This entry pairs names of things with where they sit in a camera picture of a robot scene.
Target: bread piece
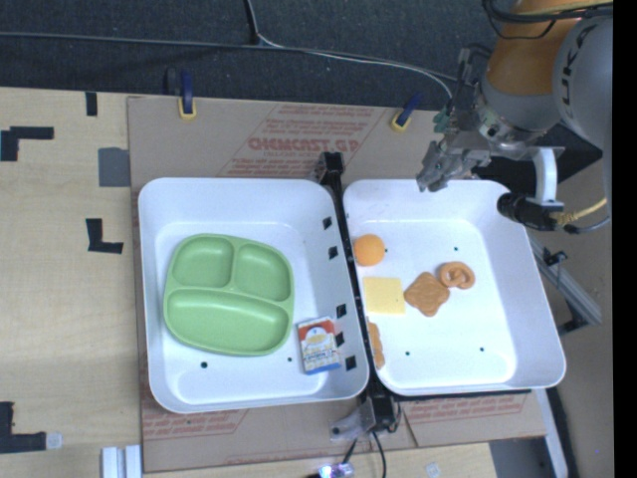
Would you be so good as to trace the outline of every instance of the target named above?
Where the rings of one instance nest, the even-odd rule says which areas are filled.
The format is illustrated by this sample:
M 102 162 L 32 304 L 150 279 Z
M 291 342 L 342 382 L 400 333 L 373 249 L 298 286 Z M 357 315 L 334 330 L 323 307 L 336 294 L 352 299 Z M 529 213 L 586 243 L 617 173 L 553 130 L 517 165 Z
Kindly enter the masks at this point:
M 369 331 L 369 342 L 371 343 L 371 353 L 374 356 L 376 369 L 380 370 L 385 366 L 385 355 L 382 353 L 382 342 L 380 341 L 380 331 L 378 326 L 367 319 L 367 329 Z

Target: cardboard sheet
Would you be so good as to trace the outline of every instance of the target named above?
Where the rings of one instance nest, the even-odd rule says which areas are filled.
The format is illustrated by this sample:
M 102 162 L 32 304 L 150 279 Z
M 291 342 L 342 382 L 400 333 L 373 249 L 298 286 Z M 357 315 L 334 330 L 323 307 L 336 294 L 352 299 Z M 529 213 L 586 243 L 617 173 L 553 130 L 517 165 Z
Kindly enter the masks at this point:
M 128 99 L 128 137 L 140 362 L 146 341 L 136 199 L 158 177 L 313 178 L 322 151 L 341 151 L 343 184 L 360 178 L 414 178 L 433 133 L 434 113 L 416 111 L 406 132 L 390 122 L 398 109 L 197 100 L 197 118 L 179 117 L 177 98 Z M 342 455 L 329 425 L 356 400 L 197 415 L 165 411 L 140 368 L 145 472 Z M 402 402 L 403 422 L 383 448 L 406 449 L 542 436 L 532 393 Z M 356 451 L 370 451 L 358 444 Z

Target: cheese slice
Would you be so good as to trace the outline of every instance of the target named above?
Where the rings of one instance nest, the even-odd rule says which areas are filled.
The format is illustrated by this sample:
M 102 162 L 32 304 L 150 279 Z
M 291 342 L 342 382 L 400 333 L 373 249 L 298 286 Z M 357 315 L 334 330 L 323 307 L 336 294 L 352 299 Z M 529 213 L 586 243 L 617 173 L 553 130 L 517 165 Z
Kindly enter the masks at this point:
M 405 297 L 399 278 L 362 279 L 365 312 L 379 315 L 405 315 Z

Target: green plate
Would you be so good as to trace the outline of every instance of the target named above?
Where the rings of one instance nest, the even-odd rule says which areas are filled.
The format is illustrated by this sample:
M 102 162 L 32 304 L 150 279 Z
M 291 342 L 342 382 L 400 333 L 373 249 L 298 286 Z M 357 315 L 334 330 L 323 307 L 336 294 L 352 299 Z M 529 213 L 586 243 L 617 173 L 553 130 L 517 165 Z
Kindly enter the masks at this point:
M 271 246 L 198 234 L 172 256 L 163 316 L 185 344 L 226 355 L 266 355 L 288 339 L 293 310 L 292 268 Z

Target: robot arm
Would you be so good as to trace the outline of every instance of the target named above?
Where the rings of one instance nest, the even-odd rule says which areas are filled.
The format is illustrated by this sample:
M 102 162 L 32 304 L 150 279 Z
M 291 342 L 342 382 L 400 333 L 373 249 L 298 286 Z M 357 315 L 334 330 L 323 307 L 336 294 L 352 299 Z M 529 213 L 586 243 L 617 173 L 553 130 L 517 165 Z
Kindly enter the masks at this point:
M 490 19 L 504 20 L 501 38 L 468 111 L 453 102 L 436 116 L 433 141 L 416 180 L 421 191 L 442 189 L 450 178 L 486 166 L 491 157 L 532 160 L 533 197 L 511 195 L 501 212 L 527 226 L 553 230 L 558 148 L 537 139 L 562 121 L 604 151 L 610 206 L 612 136 L 612 0 L 518 0 L 511 13 L 483 0 Z M 467 51 L 460 63 L 468 63 Z

